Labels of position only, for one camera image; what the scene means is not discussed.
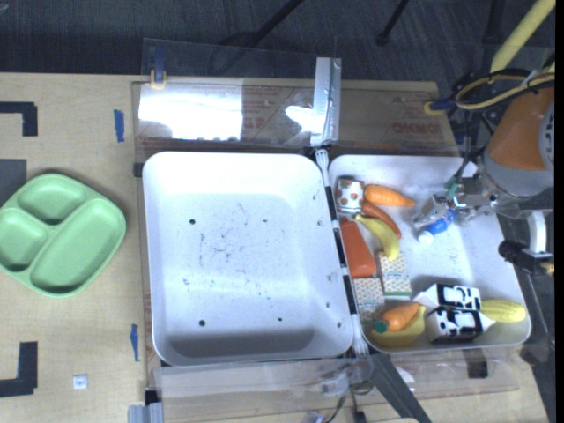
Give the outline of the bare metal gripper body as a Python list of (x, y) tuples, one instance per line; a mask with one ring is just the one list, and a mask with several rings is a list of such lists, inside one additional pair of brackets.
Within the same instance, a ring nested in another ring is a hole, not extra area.
[(453, 196), (456, 210), (473, 219), (499, 210), (500, 191), (487, 176), (463, 177)]

